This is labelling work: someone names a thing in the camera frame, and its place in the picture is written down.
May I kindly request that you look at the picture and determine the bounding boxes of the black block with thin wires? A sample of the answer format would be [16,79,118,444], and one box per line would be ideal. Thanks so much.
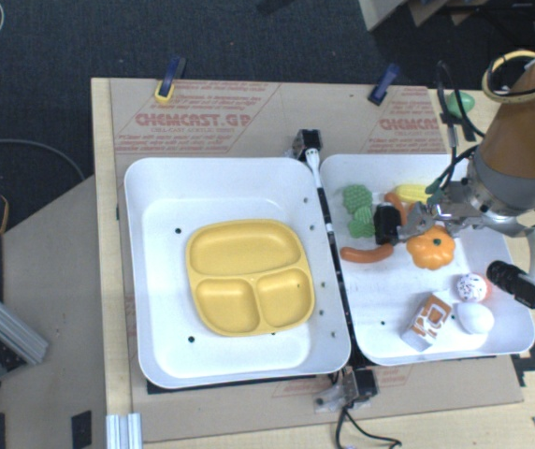
[290,128,323,161]
[313,367,380,413]

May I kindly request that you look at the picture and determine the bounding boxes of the black cylinder on white bracket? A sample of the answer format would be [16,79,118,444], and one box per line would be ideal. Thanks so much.
[485,217,535,311]

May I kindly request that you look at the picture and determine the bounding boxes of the yellow divided plate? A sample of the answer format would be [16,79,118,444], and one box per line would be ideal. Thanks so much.
[184,218,316,338]

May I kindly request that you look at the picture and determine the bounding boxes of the orange and white carton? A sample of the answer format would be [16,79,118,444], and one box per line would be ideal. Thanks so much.
[399,292,454,353]

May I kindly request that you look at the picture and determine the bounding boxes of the thin black and white rod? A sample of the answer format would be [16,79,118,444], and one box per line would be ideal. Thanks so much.
[305,149,358,369]

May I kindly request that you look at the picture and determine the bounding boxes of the orange sausage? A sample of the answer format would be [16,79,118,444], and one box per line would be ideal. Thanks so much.
[340,243,395,265]

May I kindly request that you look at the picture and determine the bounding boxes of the white plastic tray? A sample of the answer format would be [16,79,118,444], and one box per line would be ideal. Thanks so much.
[318,152,535,368]
[123,156,353,389]

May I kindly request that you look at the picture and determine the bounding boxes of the orange pumpkin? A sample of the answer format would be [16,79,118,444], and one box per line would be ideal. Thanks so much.
[406,224,456,271]

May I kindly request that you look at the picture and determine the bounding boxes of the green egg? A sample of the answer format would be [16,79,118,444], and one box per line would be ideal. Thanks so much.
[445,90,477,120]

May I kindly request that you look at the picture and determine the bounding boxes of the white egg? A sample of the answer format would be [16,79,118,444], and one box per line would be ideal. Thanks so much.
[455,301,496,335]

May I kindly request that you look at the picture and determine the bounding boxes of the green grapes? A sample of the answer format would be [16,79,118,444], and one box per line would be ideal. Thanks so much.
[341,183,377,239]

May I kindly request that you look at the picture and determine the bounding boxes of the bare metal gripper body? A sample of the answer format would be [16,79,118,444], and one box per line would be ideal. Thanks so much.
[427,180,524,239]

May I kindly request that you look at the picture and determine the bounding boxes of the yellow corn cob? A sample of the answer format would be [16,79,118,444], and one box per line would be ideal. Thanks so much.
[394,183,433,204]

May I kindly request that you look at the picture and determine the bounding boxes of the black rectangular block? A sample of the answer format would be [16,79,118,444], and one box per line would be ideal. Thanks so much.
[373,205,403,246]

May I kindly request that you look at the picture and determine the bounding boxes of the brown cardboard board red print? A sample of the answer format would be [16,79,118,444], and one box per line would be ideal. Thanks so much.
[108,78,526,443]

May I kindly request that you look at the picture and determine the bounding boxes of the white sprinkled doughnut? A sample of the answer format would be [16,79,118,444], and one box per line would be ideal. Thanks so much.
[456,272,492,304]

